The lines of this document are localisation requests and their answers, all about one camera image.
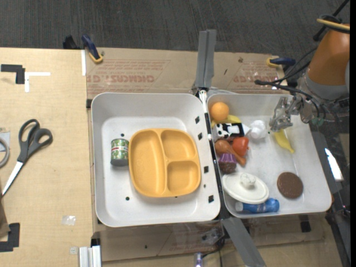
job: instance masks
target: blue bottle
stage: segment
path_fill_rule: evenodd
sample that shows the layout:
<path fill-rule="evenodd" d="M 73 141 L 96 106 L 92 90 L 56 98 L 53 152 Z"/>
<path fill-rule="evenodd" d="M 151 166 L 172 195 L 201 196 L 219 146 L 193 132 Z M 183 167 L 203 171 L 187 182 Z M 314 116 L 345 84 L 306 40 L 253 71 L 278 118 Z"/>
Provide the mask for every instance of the blue bottle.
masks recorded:
<path fill-rule="evenodd" d="M 279 201 L 277 199 L 269 198 L 262 204 L 246 204 L 244 202 L 236 202 L 235 210 L 237 212 L 249 211 L 253 214 L 260 214 L 262 212 L 276 212 L 279 210 Z"/>

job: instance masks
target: toy vegetable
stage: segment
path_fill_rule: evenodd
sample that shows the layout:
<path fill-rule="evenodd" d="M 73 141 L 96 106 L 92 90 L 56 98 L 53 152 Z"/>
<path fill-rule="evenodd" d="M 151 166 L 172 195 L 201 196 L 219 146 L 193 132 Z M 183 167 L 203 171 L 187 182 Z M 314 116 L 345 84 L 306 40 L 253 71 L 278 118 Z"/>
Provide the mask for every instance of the toy vegetable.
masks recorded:
<path fill-rule="evenodd" d="M 283 129 L 279 130 L 278 132 L 275 132 L 274 136 L 280 147 L 289 150 L 291 154 L 294 153 L 294 149 L 291 148 L 289 140 L 287 139 L 287 136 L 285 135 L 285 131 Z"/>
<path fill-rule="evenodd" d="M 249 149 L 249 139 L 245 136 L 235 137 L 233 139 L 232 147 L 238 155 L 243 157 Z"/>
<path fill-rule="evenodd" d="M 218 155 L 222 155 L 225 153 L 230 153 L 233 154 L 236 158 L 236 160 L 238 161 L 238 163 L 241 166 L 245 166 L 246 165 L 246 159 L 243 158 L 242 156 L 238 155 L 234 149 L 231 147 L 231 145 L 229 144 L 228 141 L 226 140 L 217 140 L 215 142 L 215 151 Z"/>
<path fill-rule="evenodd" d="M 223 173 L 234 172 L 237 163 L 235 156 L 230 153 L 222 154 L 218 162 L 219 168 Z"/>

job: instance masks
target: white tape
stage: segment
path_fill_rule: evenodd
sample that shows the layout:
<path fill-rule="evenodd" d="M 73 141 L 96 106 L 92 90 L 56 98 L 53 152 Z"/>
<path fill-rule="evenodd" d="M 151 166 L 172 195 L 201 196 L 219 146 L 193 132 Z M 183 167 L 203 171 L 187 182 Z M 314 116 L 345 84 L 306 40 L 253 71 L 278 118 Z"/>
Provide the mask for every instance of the white tape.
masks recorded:
<path fill-rule="evenodd" d="M 77 246 L 72 246 L 72 247 L 69 249 L 69 254 L 71 254 L 71 255 L 76 255 L 76 254 L 78 254 L 78 250 L 79 250 L 79 247 L 77 247 Z"/>
<path fill-rule="evenodd" d="M 86 56 L 85 50 L 82 51 L 82 75 L 85 76 L 87 74 L 87 65 L 86 65 Z"/>
<path fill-rule="evenodd" d="M 24 91 L 29 93 L 29 77 L 30 76 L 50 76 L 50 72 L 25 72 L 24 73 Z"/>
<path fill-rule="evenodd" d="M 76 223 L 75 216 L 63 216 L 62 225 L 74 225 Z"/>

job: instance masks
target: yellow plastic plate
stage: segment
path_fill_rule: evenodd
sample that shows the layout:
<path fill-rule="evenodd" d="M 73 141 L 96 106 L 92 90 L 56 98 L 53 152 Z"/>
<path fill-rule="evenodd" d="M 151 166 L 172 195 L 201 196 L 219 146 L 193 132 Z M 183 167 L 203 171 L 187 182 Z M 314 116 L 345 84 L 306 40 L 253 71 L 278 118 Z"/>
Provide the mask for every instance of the yellow plastic plate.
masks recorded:
<path fill-rule="evenodd" d="M 131 180 L 148 197 L 175 197 L 195 191 L 201 179 L 197 148 L 185 131 L 150 128 L 136 132 L 128 146 Z"/>

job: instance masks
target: white lid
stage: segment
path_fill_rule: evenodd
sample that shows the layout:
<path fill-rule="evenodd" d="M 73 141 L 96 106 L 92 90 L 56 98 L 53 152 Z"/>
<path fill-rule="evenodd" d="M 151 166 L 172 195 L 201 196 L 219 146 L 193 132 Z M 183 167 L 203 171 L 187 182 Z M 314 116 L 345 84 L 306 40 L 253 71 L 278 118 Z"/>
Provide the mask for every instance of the white lid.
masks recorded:
<path fill-rule="evenodd" d="M 261 204 L 269 196 L 266 184 L 250 173 L 225 174 L 222 181 L 224 190 L 237 201 L 247 204 Z"/>

